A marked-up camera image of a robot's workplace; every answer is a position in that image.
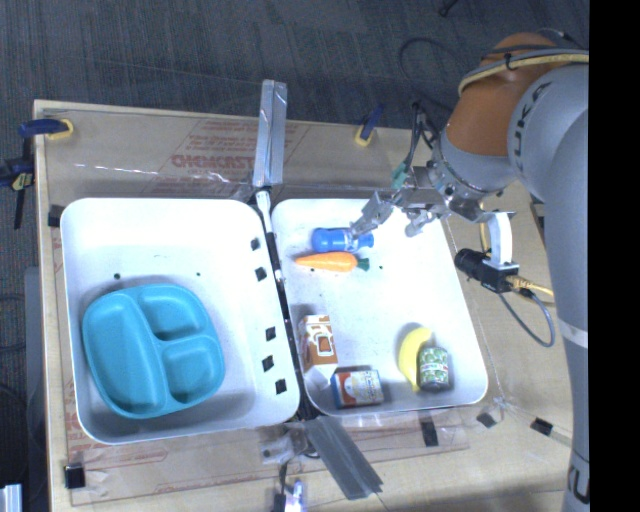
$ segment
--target yellow cable connector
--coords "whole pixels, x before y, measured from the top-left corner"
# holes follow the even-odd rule
[[[555,298],[553,294],[553,290],[551,288],[547,288],[546,286],[542,286],[539,284],[530,281],[529,279],[522,276],[507,276],[505,280],[514,288],[514,289],[522,289],[526,288],[527,290],[534,290],[538,292],[542,292],[547,294],[551,298]],[[554,305],[554,302],[544,302],[545,305]]]

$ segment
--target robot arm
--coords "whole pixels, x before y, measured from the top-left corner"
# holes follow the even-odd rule
[[[590,510],[588,69],[588,52],[558,49],[538,34],[505,39],[463,79],[460,100],[426,167],[410,168],[394,193],[375,194],[351,225],[352,233],[361,235],[384,222],[395,207],[410,219],[408,236],[450,214],[495,225],[496,214],[483,211],[482,201],[517,179],[544,202],[549,270],[574,408],[564,512]],[[457,264],[466,256],[461,253]],[[497,269],[483,275],[498,284],[513,273],[508,262],[482,263]],[[508,291],[483,285],[496,293]]]

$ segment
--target cardboard box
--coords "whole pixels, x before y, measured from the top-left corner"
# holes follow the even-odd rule
[[[319,387],[329,385],[338,367],[329,315],[308,315],[298,324],[298,339],[305,378]]]

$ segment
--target gray carpet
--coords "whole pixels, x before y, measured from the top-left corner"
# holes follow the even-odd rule
[[[35,98],[255,116],[265,78],[287,84],[290,119],[356,124],[384,104],[379,125],[409,128],[420,101],[441,128],[461,77],[507,35],[554,28],[589,46],[588,0],[460,0],[442,16],[445,3],[4,0],[0,158],[20,155]],[[33,189],[26,199],[15,231],[16,194],[0,190],[0,487],[25,479],[20,294],[38,264]]]

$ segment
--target small box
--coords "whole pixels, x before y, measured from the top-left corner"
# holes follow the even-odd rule
[[[300,355],[305,377],[319,387],[329,385],[338,367],[329,315],[308,315],[298,324]]]
[[[331,389],[338,409],[384,402],[378,370],[336,372],[331,377]]]

